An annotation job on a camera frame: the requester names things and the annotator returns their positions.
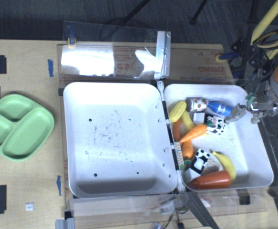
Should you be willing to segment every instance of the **green tray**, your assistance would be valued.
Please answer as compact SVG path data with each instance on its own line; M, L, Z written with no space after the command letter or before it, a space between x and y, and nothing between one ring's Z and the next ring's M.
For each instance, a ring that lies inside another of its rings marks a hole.
M54 128L53 115L20 94L0 99L0 155L23 161L34 155Z

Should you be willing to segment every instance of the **blue bottle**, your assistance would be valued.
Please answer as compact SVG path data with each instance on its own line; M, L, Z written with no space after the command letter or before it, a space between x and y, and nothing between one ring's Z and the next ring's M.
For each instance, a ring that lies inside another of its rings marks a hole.
M229 116L233 110L233 107L227 106L218 101L209 101L207 107L209 107L214 113L223 116Z

